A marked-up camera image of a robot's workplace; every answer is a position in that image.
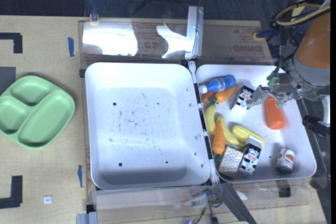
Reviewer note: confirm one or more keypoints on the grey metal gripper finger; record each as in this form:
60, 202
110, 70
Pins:
283, 100
258, 95

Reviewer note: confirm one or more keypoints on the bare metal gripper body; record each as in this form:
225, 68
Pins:
302, 87

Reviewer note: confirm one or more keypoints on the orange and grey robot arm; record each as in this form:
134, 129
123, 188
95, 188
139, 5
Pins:
316, 42

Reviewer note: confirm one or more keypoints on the cow print milk carton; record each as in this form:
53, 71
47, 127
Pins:
250, 157
242, 101

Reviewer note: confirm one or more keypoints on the orange bottle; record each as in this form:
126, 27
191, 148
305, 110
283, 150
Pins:
274, 115

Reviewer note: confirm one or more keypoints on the orange carrot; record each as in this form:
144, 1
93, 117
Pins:
218, 140
227, 93

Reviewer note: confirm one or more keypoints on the white plastic tray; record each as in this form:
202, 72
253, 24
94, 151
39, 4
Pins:
291, 136
147, 126

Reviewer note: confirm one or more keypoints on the yellow corn cob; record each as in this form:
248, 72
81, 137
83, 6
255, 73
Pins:
244, 132

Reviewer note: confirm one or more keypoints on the blue bottle white cap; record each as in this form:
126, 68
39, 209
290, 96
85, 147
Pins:
219, 84

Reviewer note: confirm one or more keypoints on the yellow banana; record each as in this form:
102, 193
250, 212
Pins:
229, 135
210, 118

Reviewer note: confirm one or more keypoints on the small orange toy food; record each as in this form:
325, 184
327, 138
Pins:
206, 97

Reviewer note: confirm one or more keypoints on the thin black and white rod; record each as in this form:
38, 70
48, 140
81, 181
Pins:
201, 110

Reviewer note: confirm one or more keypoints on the small orange and white can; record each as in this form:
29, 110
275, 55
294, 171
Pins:
285, 160

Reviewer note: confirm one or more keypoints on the waffle print packet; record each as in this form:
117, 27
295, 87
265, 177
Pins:
231, 161

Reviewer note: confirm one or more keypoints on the green divided plate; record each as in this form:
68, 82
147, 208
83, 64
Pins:
39, 112

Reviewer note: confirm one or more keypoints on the black cylinder on white bracket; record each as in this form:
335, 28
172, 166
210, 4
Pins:
316, 123

